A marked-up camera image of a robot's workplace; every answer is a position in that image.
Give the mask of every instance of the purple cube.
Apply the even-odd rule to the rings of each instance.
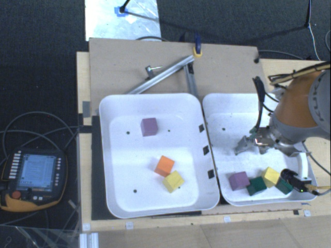
[[[144,118],[141,121],[141,132],[144,137],[153,136],[157,133],[157,123],[156,118]]]
[[[233,191],[250,185],[246,172],[235,173],[229,177],[229,182]]]

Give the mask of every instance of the beige floor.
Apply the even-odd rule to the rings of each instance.
[[[330,246],[331,215],[99,233],[100,248],[324,248]]]

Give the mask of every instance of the block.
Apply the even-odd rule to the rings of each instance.
[[[271,167],[268,167],[262,172],[263,181],[268,188],[275,186],[279,177],[280,174],[276,170],[273,170]]]
[[[162,183],[165,185],[168,191],[172,193],[184,183],[184,180],[177,171],[174,171],[166,178],[164,178]]]
[[[282,178],[279,178],[276,188],[278,188],[285,195],[289,194],[293,190],[293,187]]]
[[[250,185],[246,172],[235,173],[229,177],[230,186],[233,191]]]
[[[261,193],[263,190],[267,189],[267,186],[265,185],[261,176],[250,179],[249,182],[250,185],[246,188],[250,196]]]
[[[161,156],[154,172],[161,176],[168,176],[171,173],[171,169],[174,166],[174,161],[169,159],[168,157]]]
[[[144,118],[140,123],[140,127],[144,137],[156,135],[158,130],[156,118]]]

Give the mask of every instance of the black floor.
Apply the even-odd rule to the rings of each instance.
[[[260,50],[317,59],[312,35],[304,27],[309,0],[157,0],[161,34],[178,41],[184,33],[199,32],[204,43],[254,45]],[[330,30],[331,0],[313,0],[311,29],[316,51],[330,60],[325,36]],[[84,0],[0,0],[0,130],[16,116],[46,111],[78,125],[76,52],[87,51]],[[292,58],[262,53],[265,58]],[[47,132],[62,127],[43,115],[27,116],[11,129]],[[10,152],[32,136],[8,134]],[[53,136],[64,147],[70,135]],[[34,143],[33,146],[48,146]],[[13,225],[73,229],[78,216],[68,204],[78,205],[76,145],[66,150],[70,163],[63,201]],[[0,211],[0,224],[29,214]]]

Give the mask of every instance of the emergency stop button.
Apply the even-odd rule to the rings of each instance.
[[[21,192],[18,190],[15,190],[14,192],[11,193],[11,197],[13,199],[20,199],[21,198]]]

